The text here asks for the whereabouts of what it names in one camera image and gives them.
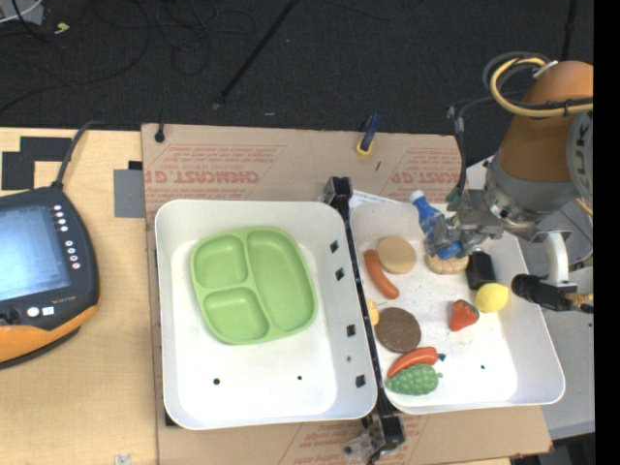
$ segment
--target toy strawberry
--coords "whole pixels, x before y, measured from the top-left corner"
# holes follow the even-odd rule
[[[458,299],[452,304],[452,316],[449,320],[449,329],[461,330],[475,324],[481,317],[481,313],[471,303],[464,299]]]

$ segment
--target toy hot dog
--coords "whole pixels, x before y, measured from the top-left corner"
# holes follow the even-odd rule
[[[377,255],[375,250],[366,250],[364,253],[364,263],[370,279],[372,279],[372,282],[379,289],[379,291],[389,299],[398,298],[400,292],[398,291],[398,288],[389,282],[389,279],[381,269],[381,265],[379,264],[379,255]]]

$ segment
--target cardboard sheet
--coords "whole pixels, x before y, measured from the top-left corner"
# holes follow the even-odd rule
[[[241,127],[142,126],[157,429],[161,463],[353,464],[341,445],[362,430],[359,421],[278,424],[190,431],[166,425],[153,221],[175,199],[313,201],[333,176],[356,190],[406,202],[423,190],[442,202],[454,186],[460,157],[453,137],[378,133],[361,157],[359,133]],[[540,407],[403,416],[406,443],[384,458],[388,465],[451,463],[546,452],[551,447]]]

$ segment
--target toy cookie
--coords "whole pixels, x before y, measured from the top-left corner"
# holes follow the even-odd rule
[[[375,334],[382,345],[396,353],[408,353],[417,348],[422,336],[416,317],[398,307],[381,311]]]

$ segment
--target small bottle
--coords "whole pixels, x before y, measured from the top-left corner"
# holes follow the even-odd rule
[[[418,221],[426,239],[424,246],[429,255],[437,255],[442,260],[455,257],[462,251],[461,243],[451,238],[446,217],[426,200],[424,192],[414,191],[409,201],[418,209]]]

